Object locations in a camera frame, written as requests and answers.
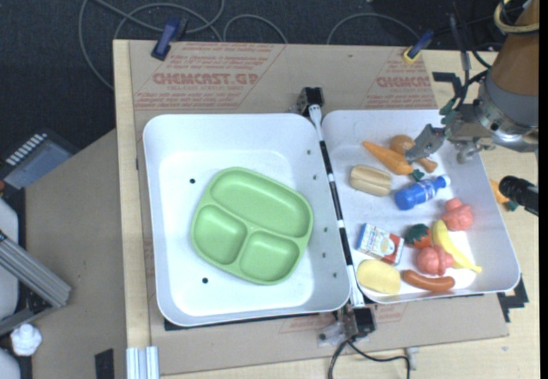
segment white plastic tray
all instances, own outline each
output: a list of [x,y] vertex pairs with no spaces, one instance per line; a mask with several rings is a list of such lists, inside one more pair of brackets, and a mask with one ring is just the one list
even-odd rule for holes
[[[402,133],[414,139],[427,123],[441,126],[437,110],[341,110],[331,112],[323,121],[325,143],[334,170],[355,269],[362,260],[370,258],[356,251],[360,226],[364,222],[403,236],[416,223],[431,226],[444,213],[444,202],[448,199],[458,197],[464,204],[472,206],[472,227],[467,232],[450,232],[450,236],[458,248],[483,268],[482,272],[476,274],[470,269],[448,269],[446,274],[456,279],[456,285],[447,293],[431,293],[405,282],[402,282],[398,295],[362,288],[369,299],[378,303],[508,291],[520,279],[514,248],[480,156],[459,164],[456,149],[445,142],[432,156],[438,162],[438,168],[432,175],[426,176],[447,174],[451,179],[450,187],[441,189],[435,199],[412,210],[399,210],[393,199],[394,191],[413,183],[407,176],[393,175],[392,192],[386,197],[360,192],[349,185],[350,170],[357,164],[388,170],[361,142],[367,140],[388,146],[392,136]],[[399,270],[416,269],[415,253],[416,250],[405,246],[402,260],[396,267]]]
[[[349,297],[343,249],[313,124],[299,115],[160,115],[143,142],[152,213],[158,306],[192,327],[334,311]],[[242,280],[193,249],[190,224],[210,179],[239,166],[302,193],[314,227],[293,275],[277,285]]]

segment black floor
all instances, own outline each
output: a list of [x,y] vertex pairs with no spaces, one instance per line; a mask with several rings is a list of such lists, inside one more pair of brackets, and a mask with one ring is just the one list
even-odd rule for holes
[[[79,148],[91,144],[115,125],[111,40],[122,17],[86,0],[0,0],[0,155],[41,127],[49,127]],[[102,0],[123,12],[154,3],[178,4],[189,19],[189,30],[216,19],[217,34],[238,15],[258,15],[272,22],[293,44],[324,44],[331,29],[349,15],[371,12],[391,16],[418,33],[431,28],[435,49],[455,49],[449,32],[450,0]],[[453,0],[469,21],[471,46],[485,48],[503,36],[492,21],[498,0]],[[168,14],[163,6],[135,16],[161,27]],[[80,48],[81,41],[89,59]],[[159,33],[127,22],[119,38],[159,38]],[[190,33],[189,40],[218,40],[210,29]],[[228,41],[282,42],[267,23],[241,19],[230,24]],[[333,44],[410,45],[413,37],[395,22],[363,17],[337,29]],[[90,63],[97,71],[93,72]]]

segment toy sausage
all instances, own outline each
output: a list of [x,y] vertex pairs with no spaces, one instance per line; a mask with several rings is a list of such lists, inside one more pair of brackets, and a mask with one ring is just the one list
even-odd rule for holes
[[444,277],[426,277],[412,269],[403,271],[403,281],[414,287],[440,293],[451,289],[455,285],[455,279],[450,275]]

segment yellow banana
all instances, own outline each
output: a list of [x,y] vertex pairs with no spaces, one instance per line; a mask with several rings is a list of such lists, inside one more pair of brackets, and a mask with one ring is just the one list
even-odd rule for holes
[[432,239],[434,244],[441,246],[445,252],[448,252],[453,256],[453,268],[468,268],[476,273],[481,272],[482,268],[480,266],[472,264],[472,262],[455,247],[449,237],[447,226],[442,220],[434,223],[432,227]]

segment blue clamp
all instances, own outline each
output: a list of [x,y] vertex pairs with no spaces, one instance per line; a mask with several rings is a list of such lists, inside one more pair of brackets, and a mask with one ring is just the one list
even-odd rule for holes
[[181,29],[181,21],[179,19],[176,17],[168,18],[165,23],[164,30],[162,31],[162,37],[158,40],[156,46],[154,46],[151,56],[158,60],[164,61],[171,49],[170,42],[174,38],[180,39],[187,29],[187,24],[188,21],[184,21]]
[[432,42],[432,37],[434,32],[431,29],[428,29],[415,46],[411,46],[403,52],[402,60],[407,64],[413,64],[420,55],[420,51],[428,47],[430,42]]

